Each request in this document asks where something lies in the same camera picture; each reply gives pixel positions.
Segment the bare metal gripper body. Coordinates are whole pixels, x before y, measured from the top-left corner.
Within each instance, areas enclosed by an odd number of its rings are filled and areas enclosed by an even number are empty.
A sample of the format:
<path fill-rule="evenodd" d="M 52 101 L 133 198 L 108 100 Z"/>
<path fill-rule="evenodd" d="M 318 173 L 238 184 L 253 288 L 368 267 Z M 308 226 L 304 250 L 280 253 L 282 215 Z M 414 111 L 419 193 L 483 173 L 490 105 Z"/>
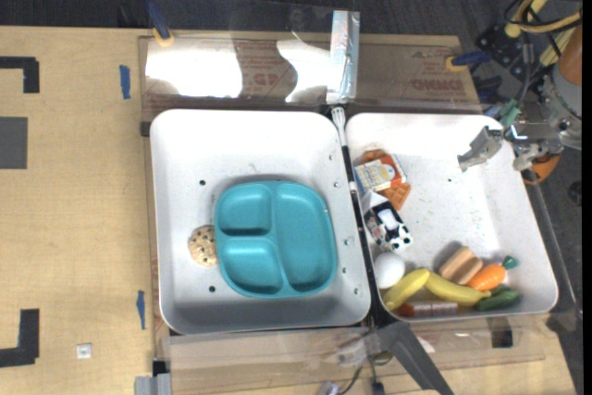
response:
<path fill-rule="evenodd" d="M 505 129 L 504 138 L 523 154 L 526 150 L 541 150 L 543 154 L 558 154 L 564 148 L 580 150 L 582 120 L 572 115 L 544 117 L 535 112 L 522 113 Z"/>

